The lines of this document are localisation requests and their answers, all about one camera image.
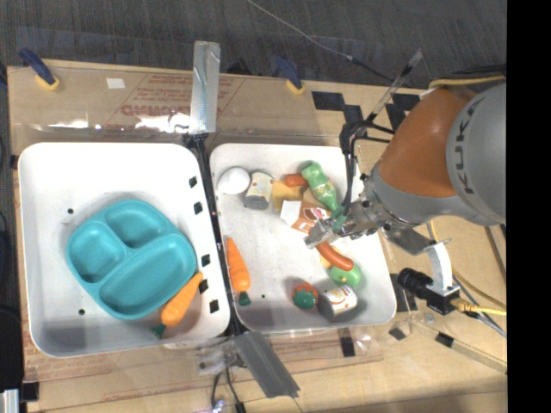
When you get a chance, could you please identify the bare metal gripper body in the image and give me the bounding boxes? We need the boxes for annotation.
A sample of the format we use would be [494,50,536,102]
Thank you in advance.
[334,199,389,240]

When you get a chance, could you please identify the brown and white carton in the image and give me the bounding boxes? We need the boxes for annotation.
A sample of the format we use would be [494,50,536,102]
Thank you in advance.
[280,199,332,235]

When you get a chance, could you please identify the long red sausage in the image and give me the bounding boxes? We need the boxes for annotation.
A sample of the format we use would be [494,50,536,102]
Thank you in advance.
[314,241,356,272]

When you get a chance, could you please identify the white plastic tray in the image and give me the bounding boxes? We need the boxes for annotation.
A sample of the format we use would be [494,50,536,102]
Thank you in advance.
[208,143,398,334]
[16,141,232,358]

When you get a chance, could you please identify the green bottle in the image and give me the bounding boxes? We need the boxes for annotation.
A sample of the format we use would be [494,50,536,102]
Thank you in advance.
[300,161,342,213]

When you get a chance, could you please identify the green pear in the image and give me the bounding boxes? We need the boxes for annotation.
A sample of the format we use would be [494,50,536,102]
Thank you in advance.
[328,262,363,289]

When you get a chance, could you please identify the yellow bread piece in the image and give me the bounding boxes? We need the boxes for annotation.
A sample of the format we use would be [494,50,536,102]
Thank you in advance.
[270,180,304,212]

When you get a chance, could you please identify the red and green strawberry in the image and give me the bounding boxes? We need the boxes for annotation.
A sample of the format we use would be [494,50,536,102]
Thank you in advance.
[291,281,320,311]

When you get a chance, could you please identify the white can with orange print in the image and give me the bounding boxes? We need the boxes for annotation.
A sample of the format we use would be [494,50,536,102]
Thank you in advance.
[317,285,359,320]

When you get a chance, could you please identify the white can with coloured print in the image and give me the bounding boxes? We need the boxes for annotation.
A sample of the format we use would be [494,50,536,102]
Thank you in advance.
[243,170,276,211]

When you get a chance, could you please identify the orange carrot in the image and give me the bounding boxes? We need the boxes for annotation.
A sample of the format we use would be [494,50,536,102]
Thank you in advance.
[226,237,253,307]
[151,272,205,340]

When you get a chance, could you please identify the white egg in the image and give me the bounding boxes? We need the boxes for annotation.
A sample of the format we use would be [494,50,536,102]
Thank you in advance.
[216,166,251,196]

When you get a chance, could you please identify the brown cardboard board red print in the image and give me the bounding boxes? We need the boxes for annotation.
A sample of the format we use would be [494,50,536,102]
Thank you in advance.
[6,58,508,413]

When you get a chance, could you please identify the teal divided plate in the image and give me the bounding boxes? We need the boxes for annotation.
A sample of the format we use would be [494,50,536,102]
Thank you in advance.
[65,199,199,321]

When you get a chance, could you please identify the black cylinder on white bracket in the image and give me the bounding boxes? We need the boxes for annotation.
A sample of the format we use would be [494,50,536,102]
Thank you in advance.
[396,238,462,316]

